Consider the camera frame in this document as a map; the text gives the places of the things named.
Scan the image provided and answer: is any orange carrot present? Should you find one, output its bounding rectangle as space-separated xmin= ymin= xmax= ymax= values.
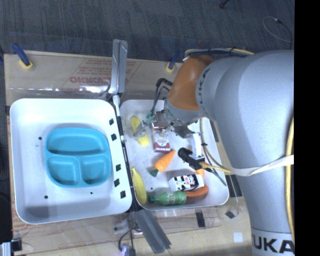
xmin=149 ymin=149 xmax=177 ymax=178

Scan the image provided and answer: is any brown cardboard board red print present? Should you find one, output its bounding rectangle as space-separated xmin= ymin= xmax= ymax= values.
xmin=3 ymin=49 xmax=252 ymax=256

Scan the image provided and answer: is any orange sausage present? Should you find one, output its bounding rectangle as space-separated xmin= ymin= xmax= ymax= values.
xmin=184 ymin=185 xmax=210 ymax=200

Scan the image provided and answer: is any pink and white carton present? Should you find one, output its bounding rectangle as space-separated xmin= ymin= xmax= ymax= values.
xmin=151 ymin=128 xmax=171 ymax=153

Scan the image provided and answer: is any blue divided plate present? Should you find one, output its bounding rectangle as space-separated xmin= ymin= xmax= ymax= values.
xmin=44 ymin=127 xmax=113 ymax=188

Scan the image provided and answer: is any green bottle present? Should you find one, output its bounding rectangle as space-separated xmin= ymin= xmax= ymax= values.
xmin=147 ymin=190 xmax=188 ymax=207

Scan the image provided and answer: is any white plastic tray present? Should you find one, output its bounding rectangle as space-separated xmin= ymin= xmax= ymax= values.
xmin=9 ymin=97 xmax=133 ymax=225
xmin=119 ymin=99 xmax=230 ymax=211

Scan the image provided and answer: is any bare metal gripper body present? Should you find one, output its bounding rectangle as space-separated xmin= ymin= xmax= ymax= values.
xmin=149 ymin=110 xmax=195 ymax=139

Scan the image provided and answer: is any yellow banana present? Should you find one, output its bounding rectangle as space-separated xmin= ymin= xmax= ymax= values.
xmin=130 ymin=166 xmax=148 ymax=205

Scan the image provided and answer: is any white patterned carton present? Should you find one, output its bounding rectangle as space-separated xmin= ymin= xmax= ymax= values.
xmin=168 ymin=174 xmax=205 ymax=192

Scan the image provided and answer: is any black cylinder on white bracket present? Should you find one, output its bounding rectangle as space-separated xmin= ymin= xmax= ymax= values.
xmin=177 ymin=131 xmax=208 ymax=171

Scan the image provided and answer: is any thin black and white rod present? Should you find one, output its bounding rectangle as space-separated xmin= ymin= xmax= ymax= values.
xmin=112 ymin=94 xmax=135 ymax=213

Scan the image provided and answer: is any yellow corn cob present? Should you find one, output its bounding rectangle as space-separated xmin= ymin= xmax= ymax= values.
xmin=130 ymin=115 xmax=150 ymax=147

